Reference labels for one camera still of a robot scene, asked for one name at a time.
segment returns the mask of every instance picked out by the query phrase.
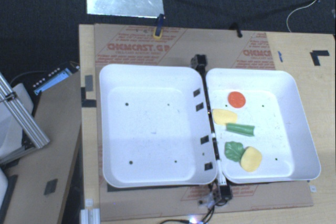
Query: yellow and blue clip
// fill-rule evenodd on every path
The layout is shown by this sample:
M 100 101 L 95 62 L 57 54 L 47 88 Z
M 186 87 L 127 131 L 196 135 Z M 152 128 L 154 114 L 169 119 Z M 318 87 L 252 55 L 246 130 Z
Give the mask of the yellow and blue clip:
M 153 38 L 156 40 L 160 40 L 163 33 L 163 19 L 164 14 L 160 14 L 158 18 L 156 19 L 156 27 L 153 32 Z

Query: green lettuce leaf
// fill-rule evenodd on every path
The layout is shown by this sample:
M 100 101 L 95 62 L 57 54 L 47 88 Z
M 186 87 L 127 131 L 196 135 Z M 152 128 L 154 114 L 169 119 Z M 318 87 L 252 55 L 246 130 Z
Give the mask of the green lettuce leaf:
M 239 162 L 245 152 L 242 143 L 237 142 L 226 142 L 225 143 L 225 156 L 234 162 Z

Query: yellow toy potato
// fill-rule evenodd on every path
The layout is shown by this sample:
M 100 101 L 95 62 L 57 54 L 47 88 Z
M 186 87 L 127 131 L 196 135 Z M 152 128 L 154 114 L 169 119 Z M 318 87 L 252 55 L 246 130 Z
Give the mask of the yellow toy potato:
M 224 109 L 212 109 L 212 117 L 214 122 L 219 125 L 236 123 L 238 119 L 238 115 L 235 112 Z
M 254 172 L 258 169 L 262 158 L 262 154 L 259 150 L 249 146 L 240 159 L 240 165 L 245 171 Z

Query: dark floor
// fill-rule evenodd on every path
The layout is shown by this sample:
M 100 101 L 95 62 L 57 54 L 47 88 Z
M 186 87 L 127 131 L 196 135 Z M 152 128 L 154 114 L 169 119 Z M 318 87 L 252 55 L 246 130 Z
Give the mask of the dark floor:
M 313 0 L 163 0 L 165 26 L 288 31 L 286 18 Z M 320 0 L 294 13 L 294 32 L 335 34 L 335 0 Z M 153 25 L 153 19 L 92 16 L 86 0 L 0 0 L 0 72 L 10 81 L 26 71 L 51 70 L 66 61 L 79 61 L 78 25 L 94 23 Z M 33 81 L 34 76 L 17 82 Z M 76 166 L 64 223 L 76 223 L 81 173 Z

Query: white tray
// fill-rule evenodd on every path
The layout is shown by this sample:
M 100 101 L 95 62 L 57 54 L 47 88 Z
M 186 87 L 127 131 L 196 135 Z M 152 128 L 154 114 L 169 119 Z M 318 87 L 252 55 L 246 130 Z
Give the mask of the white tray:
M 215 179 L 203 84 L 195 70 L 108 65 L 100 72 L 100 94 L 103 174 L 110 185 L 199 185 Z
M 310 134 L 294 78 L 283 71 L 212 69 L 206 76 L 212 109 L 238 114 L 239 124 L 255 126 L 255 136 L 227 132 L 214 123 L 222 170 L 234 183 L 309 180 L 319 176 L 321 166 Z M 236 109 L 227 101 L 239 91 L 246 104 Z M 224 155 L 226 142 L 253 146 L 262 153 L 259 168 L 244 171 Z

